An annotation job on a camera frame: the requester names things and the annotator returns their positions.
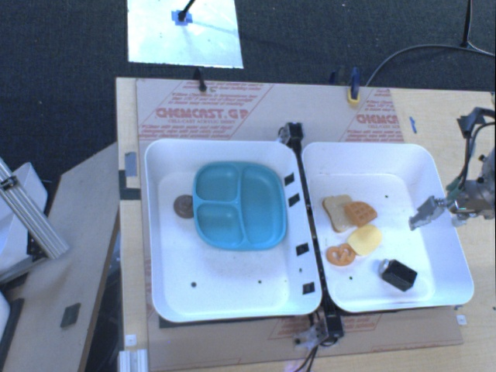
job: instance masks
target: toy pretzel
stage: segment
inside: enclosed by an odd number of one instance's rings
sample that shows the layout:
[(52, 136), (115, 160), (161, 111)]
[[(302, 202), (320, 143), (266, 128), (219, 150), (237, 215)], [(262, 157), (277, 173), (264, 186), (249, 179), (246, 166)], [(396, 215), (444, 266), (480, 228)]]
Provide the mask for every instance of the toy pretzel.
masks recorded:
[(356, 256), (353, 248), (347, 243), (340, 246), (331, 246), (325, 254), (327, 260), (336, 266), (347, 266), (355, 260)]

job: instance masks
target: wooden table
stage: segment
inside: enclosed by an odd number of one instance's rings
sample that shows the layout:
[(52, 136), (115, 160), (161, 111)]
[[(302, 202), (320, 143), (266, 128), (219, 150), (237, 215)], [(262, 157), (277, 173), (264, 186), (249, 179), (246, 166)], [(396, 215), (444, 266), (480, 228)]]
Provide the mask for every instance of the wooden table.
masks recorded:
[[(125, 152), (137, 150), (136, 79), (118, 79), (118, 134), (119, 169), (123, 172)], [(391, 89), (391, 97), (398, 115), (405, 142), (425, 147), (434, 157), (439, 176), (444, 184), (450, 183), (463, 164), (464, 139), (456, 119), (468, 115), (476, 106), (494, 108), (494, 97), (489, 92), (426, 91)], [(416, 133), (411, 118), (415, 120)], [(494, 128), (482, 131), (477, 138), (474, 156), (489, 154), (494, 147)], [(481, 163), (474, 158), (469, 178), (480, 173)], [(139, 188), (140, 170), (124, 179), (125, 188)], [(124, 303), (124, 333), (133, 334), (135, 343), (126, 349), (146, 349), (146, 303), (143, 265), (143, 239), (140, 203), (121, 201), (122, 281)], [(496, 300), (494, 282), (494, 220), (471, 219), (458, 229), (474, 279), (472, 300), (456, 313), (463, 315), (467, 324), (461, 326), (464, 344), (416, 350), (367, 353), (352, 356), (317, 358), (313, 370), (354, 371), (414, 371), (492, 370), (496, 364)], [(204, 369), (223, 372), (288, 370), (287, 362), (256, 363)]]
[[(5, 291), (23, 299), (4, 371), (84, 371), (109, 271), (119, 210), (115, 144), (62, 175), (49, 218), (70, 249)], [(61, 326), (66, 308), (77, 317)]]

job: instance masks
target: black cable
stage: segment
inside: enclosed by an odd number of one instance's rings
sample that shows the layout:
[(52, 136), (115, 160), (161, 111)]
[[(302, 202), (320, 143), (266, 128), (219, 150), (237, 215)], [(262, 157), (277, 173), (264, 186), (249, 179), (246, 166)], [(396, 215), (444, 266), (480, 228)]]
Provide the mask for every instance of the black cable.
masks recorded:
[(300, 365), (300, 367), (297, 370), (294, 370), (293, 372), (300, 372), (301, 370), (303, 370), (303, 368), (305, 368), (305, 365), (310, 360), (311, 361), (310, 361), (309, 367), (312, 367), (313, 360), (315, 359), (315, 355), (317, 354), (318, 349), (319, 349), (319, 346), (315, 346), (313, 349), (311, 349), (310, 353), (308, 353), (307, 357), (305, 358), (305, 361), (303, 361), (303, 364)]
[(467, 23), (467, 45), (472, 47), (476, 51), (480, 51), (483, 53), (488, 53), (491, 56), (494, 56), (494, 54), (487, 52), (485, 50), (482, 50), (481, 48), (474, 46), (472, 42), (470, 41), (470, 32), (472, 30), (472, 13), (474, 12), (474, 0), (469, 0), (469, 12), (468, 12), (468, 23)]
[(337, 342), (338, 342), (337, 338), (332, 339), (332, 340), (327, 339), (327, 340), (324, 340), (322, 343), (320, 343), (320, 346), (330, 347), (330, 346), (334, 346)]
[(479, 134), (480, 130), (488, 127), (488, 126), (493, 126), (494, 121), (491, 122), (486, 122), (485, 124), (482, 124), (481, 126), (477, 127), (477, 129), (474, 131), (474, 134), (471, 134), (466, 142), (465, 142), (465, 162), (463, 163), (463, 168), (462, 171), (460, 172), (460, 175), (458, 178), (461, 179), (460, 183), (458, 184), (458, 188), (462, 188), (465, 185), (465, 181), (467, 180), (467, 175), (468, 175), (468, 165), (470, 162), (470, 158), (472, 157), (472, 153), (474, 152), (474, 147), (475, 147), (475, 139), (477, 138), (477, 135)]
[(368, 87), (368, 85), (372, 82), (372, 80), (375, 78), (377, 73), (379, 73), (379, 71), (381, 71), (381, 69), (383, 68), (383, 66), (387, 62), (389, 62), (390, 60), (392, 60), (393, 58), (397, 57), (398, 55), (400, 55), (402, 53), (406, 53), (406, 52), (412, 51), (412, 50), (418, 50), (421, 48), (446, 48), (448, 50), (459, 50), (459, 51), (466, 51), (466, 52), (470, 52), (470, 53), (478, 53), (478, 54), (484, 55), (486, 57), (495, 58), (496, 57), (495, 54), (490, 53), (490, 52), (485, 51), (485, 50), (482, 50), (481, 48), (473, 45), (472, 42), (469, 40), (470, 31), (472, 29), (472, 12), (474, 10), (474, 0), (469, 0), (468, 9), (469, 9), (469, 12), (468, 12), (468, 23), (467, 23), (467, 46), (459, 46), (458, 47), (458, 46), (450, 46), (450, 45), (446, 45), (446, 44), (419, 44), (417, 46), (410, 46), (408, 48), (404, 48), (403, 50), (399, 50), (381, 62), (381, 64), (377, 67), (377, 69), (369, 77), (367, 83), (365, 84), (365, 87)]
[(408, 51), (413, 51), (413, 50), (420, 50), (422, 48), (441, 48), (441, 49), (448, 49), (448, 50), (458, 50), (458, 51), (465, 51), (468, 53), (477, 53), (479, 55), (484, 55), (486, 57), (496, 57), (493, 53), (488, 53), (486, 51), (482, 50), (471, 50), (469, 48), (461, 47), (461, 46), (450, 46), (448, 44), (419, 44), (417, 46), (410, 46), (407, 48), (404, 48), (403, 50), (399, 50), (389, 57), (387, 57), (385, 60), (381, 62), (381, 64), (377, 67), (377, 69), (372, 73), (372, 75), (369, 77), (367, 83), (365, 83), (365, 87), (368, 87), (370, 85), (370, 82), (375, 78), (377, 73), (382, 70), (385, 64), (387, 64), (389, 61), (391, 61), (393, 58), (396, 58), (398, 55), (402, 53), (407, 53)]

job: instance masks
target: blue divided plate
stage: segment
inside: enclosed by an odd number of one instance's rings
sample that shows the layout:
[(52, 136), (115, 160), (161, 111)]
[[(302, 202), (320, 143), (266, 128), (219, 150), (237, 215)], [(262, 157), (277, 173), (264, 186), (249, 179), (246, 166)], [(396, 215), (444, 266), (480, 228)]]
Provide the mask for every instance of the blue divided plate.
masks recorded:
[(267, 250), (286, 235), (281, 181), (263, 165), (205, 165), (195, 176), (193, 211), (200, 237), (218, 248)]

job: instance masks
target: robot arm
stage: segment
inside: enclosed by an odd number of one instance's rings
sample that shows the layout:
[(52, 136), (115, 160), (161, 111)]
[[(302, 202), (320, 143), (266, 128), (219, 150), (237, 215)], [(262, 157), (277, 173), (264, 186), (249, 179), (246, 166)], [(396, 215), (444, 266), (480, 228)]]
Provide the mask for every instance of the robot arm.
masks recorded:
[(458, 119), (458, 124), (466, 140), (465, 164), (455, 180), (446, 187), (446, 198), (429, 197), (412, 216), (408, 223), (410, 229), (430, 223), (446, 209), (454, 214), (453, 224), (459, 226), (467, 219), (482, 215), (485, 219), (494, 218), (494, 148), (488, 157), (481, 156), (482, 169), (477, 180), (468, 181), (468, 164), (474, 151), (475, 139), (485, 126), (493, 126), (494, 121), (485, 122), (484, 116), (494, 119), (494, 111), (475, 108), (468, 116)]

